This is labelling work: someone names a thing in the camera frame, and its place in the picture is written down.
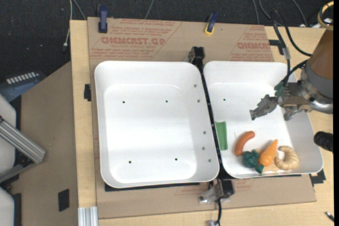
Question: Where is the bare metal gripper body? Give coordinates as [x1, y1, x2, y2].
[276, 78, 334, 115]

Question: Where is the white plastic tray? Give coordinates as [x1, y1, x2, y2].
[93, 60, 221, 189]
[202, 60, 325, 179]

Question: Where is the orange sausage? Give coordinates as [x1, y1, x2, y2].
[233, 130, 256, 157]

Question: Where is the beige croissant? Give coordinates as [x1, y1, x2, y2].
[273, 145, 300, 170]

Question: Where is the orange carrot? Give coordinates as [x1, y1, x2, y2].
[255, 139, 279, 175]

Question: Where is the green flat rectangular piece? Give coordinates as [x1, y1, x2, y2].
[214, 121, 229, 151]

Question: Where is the green broccoli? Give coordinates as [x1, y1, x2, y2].
[242, 150, 262, 168]

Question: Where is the beige flat biscuit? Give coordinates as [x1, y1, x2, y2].
[262, 164, 282, 174]

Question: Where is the brown cardboard board red print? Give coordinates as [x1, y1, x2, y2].
[87, 16, 317, 219]

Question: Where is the black cylinder on white bracket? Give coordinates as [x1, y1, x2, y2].
[313, 130, 334, 152]

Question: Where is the black block with thin wires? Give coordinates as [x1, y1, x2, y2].
[198, 178, 236, 205]
[188, 46, 206, 66]

